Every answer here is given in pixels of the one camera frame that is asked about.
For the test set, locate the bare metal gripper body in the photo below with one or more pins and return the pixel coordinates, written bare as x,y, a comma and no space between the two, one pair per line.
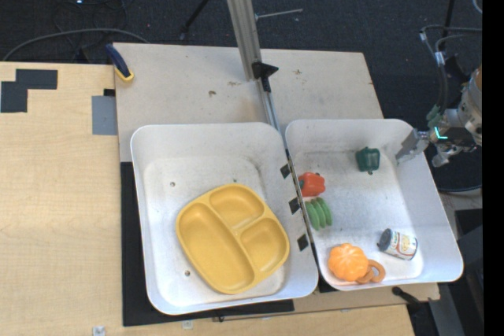
460,135

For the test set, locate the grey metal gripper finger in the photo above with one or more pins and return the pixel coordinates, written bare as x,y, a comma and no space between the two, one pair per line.
410,147
440,160

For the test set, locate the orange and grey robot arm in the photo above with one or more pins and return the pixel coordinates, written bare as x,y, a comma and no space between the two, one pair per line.
478,84

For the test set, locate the green bell pepper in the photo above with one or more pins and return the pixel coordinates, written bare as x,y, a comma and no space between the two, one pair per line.
368,159

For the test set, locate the white plastic tray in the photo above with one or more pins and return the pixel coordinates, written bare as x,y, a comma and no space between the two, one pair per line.
165,153
354,208

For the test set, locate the small white printed can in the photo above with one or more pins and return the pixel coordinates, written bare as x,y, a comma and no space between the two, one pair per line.
401,245

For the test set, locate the red bell pepper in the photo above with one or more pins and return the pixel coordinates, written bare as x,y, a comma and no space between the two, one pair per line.
313,185

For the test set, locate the green pea pods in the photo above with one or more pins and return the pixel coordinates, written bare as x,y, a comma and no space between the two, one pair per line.
319,213

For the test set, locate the orange pumpkin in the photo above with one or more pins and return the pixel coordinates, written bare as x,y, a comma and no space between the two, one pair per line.
347,261

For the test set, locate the yellow divided plate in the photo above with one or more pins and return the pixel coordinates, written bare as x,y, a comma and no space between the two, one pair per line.
220,240

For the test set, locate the pale flat board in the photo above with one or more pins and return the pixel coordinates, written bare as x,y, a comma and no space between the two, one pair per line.
189,90

